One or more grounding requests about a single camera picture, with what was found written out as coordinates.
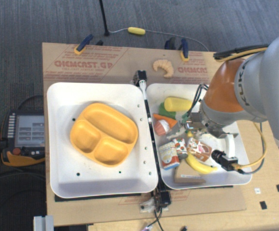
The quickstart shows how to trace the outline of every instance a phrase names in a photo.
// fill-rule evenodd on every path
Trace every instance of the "black control device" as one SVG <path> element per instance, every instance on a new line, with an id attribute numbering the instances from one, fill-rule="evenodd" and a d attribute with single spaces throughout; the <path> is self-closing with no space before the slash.
<path id="1" fill-rule="evenodd" d="M 29 166 L 45 160 L 43 111 L 11 110 L 5 117 L 0 149 L 3 164 Z"/>

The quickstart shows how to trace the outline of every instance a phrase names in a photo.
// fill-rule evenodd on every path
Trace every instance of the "cardboard sheet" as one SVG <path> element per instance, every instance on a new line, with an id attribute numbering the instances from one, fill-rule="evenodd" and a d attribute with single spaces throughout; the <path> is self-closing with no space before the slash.
<path id="1" fill-rule="evenodd" d="M 56 202 L 50 186 L 49 129 L 46 93 L 56 82 L 130 83 L 137 70 L 145 70 L 147 85 L 152 83 L 209 84 L 219 64 L 211 52 L 190 51 L 190 60 L 182 61 L 180 51 L 125 47 L 90 46 L 82 55 L 74 54 L 75 44 L 43 43 L 43 83 L 46 131 L 47 211 L 54 225 L 153 218 L 153 213 L 140 213 L 139 203 L 150 194 L 92 200 Z M 174 67 L 174 76 L 163 77 L 165 71 L 152 68 L 154 61 L 167 59 Z M 206 188 L 171 191 L 172 204 L 164 216 L 180 216 L 245 210 L 240 187 Z"/>

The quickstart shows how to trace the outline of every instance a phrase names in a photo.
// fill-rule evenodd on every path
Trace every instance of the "white plastic tray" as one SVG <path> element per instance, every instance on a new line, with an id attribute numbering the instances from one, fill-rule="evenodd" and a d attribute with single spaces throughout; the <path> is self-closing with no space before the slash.
<path id="1" fill-rule="evenodd" d="M 164 102 L 167 97 L 179 97 L 189 100 L 193 100 L 198 85 L 185 85 L 185 84 L 151 84 L 147 88 L 147 99 L 150 107 L 151 115 L 153 113 L 158 113 L 159 105 Z M 201 97 L 204 97 L 205 91 L 202 91 Z M 194 107 L 193 112 L 197 112 L 199 109 L 199 103 Z M 185 112 L 177 112 L 176 118 L 183 115 Z M 239 133 L 238 126 L 236 123 L 226 127 L 225 132 L 229 133 Z M 157 148 L 163 144 L 169 142 L 166 136 L 158 136 L 155 133 L 155 142 Z M 222 151 L 227 151 L 225 139 L 216 139 L 211 135 L 204 135 L 202 142 L 208 144 L 212 149 L 222 148 Z M 238 135 L 234 139 L 235 144 L 235 156 L 239 159 L 239 164 L 248 164 L 248 158 L 245 152 L 244 145 L 241 140 L 241 136 Z M 214 166 L 218 167 L 217 171 L 209 173 L 207 175 L 201 175 L 206 183 L 202 184 L 188 184 L 188 183 L 175 183 L 174 182 L 174 169 L 164 170 L 161 166 L 161 176 L 164 183 L 171 189 L 189 189 L 189 188 L 200 188 L 200 187 L 217 187 L 217 186 L 228 186 L 228 185 L 242 185 L 248 183 L 252 176 L 251 175 L 242 175 L 236 171 L 227 172 L 221 168 L 213 159 L 209 161 Z M 251 171 L 250 167 L 245 169 L 246 172 Z"/>
<path id="2" fill-rule="evenodd" d="M 50 182 L 62 198 L 147 193 L 158 174 L 142 92 L 129 84 L 55 83 L 47 92 Z M 75 150 L 70 142 L 73 118 L 89 104 L 104 103 L 131 118 L 139 130 L 128 158 L 116 167 L 102 166 Z"/>

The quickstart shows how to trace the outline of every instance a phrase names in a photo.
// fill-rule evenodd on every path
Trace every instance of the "yellow cable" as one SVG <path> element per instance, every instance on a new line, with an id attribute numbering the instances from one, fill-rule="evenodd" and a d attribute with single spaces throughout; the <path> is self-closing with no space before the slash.
<path id="1" fill-rule="evenodd" d="M 261 156 L 258 160 L 256 160 L 255 162 L 253 162 L 253 163 L 246 164 L 246 165 L 232 164 L 232 166 L 235 168 L 235 170 L 242 169 L 242 168 L 245 168 L 245 167 L 254 166 L 254 165 L 260 163 L 260 162 L 264 159 L 264 157 L 266 156 L 267 150 L 266 150 L 266 140 L 265 140 L 265 137 L 264 137 L 263 133 L 260 131 L 260 128 L 259 128 L 254 122 L 253 122 L 253 124 L 254 124 L 254 126 L 256 127 L 257 131 L 259 132 L 259 134 L 260 134 L 260 136 L 261 136 L 261 138 L 262 138 L 262 140 L 263 140 L 264 149 L 265 149 L 265 150 L 264 150 L 262 156 Z"/>
<path id="2" fill-rule="evenodd" d="M 258 53 L 258 52 L 261 52 L 261 51 L 265 51 L 266 49 L 267 49 L 267 47 L 263 47 L 263 48 L 249 50 L 249 51 L 243 51 L 243 52 L 240 52 L 240 53 L 237 53 L 237 54 L 234 54 L 234 55 L 222 58 L 222 59 L 216 59 L 216 61 L 217 62 L 225 62 L 225 61 L 232 60 L 232 59 L 235 59 L 235 58 L 239 58 L 239 57 L 243 57 L 243 56 L 246 56 L 246 55 L 250 55 L 250 54 Z"/>

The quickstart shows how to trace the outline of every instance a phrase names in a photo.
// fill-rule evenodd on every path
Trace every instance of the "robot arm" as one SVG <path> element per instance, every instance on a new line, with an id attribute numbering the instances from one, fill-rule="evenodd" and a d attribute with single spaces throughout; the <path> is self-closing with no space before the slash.
<path id="1" fill-rule="evenodd" d="M 247 60 L 224 62 L 203 98 L 199 119 L 214 136 L 237 120 L 269 121 L 279 147 L 279 37 Z"/>

